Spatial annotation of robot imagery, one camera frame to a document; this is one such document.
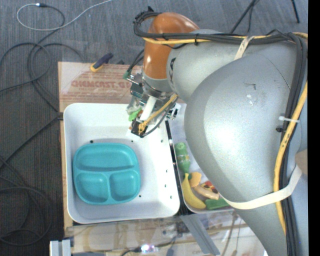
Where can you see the green block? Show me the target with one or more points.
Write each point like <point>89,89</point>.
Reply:
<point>216,203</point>

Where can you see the brown cardboard board red print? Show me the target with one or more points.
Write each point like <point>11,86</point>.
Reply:
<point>100,85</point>

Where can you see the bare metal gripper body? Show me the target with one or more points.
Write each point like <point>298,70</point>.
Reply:
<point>140,90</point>

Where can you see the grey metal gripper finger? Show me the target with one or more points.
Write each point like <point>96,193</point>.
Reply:
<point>132,106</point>

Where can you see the green toy vegetable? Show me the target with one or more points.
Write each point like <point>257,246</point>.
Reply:
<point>133,115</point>

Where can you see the pizza slice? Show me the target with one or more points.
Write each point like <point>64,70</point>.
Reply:
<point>207,191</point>

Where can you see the yellow banana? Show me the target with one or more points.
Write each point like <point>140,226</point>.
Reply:
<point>191,197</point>

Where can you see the green plastic bottle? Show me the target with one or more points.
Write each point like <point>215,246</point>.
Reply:
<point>182,156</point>

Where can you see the blue divided plate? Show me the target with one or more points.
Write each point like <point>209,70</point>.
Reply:
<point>106,172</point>

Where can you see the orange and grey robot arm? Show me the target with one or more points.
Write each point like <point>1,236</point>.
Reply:
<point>240,120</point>

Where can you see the white plastic tray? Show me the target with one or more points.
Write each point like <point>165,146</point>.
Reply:
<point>178,130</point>
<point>152,160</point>

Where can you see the orange biscuit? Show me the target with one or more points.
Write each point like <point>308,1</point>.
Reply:
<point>195,179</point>

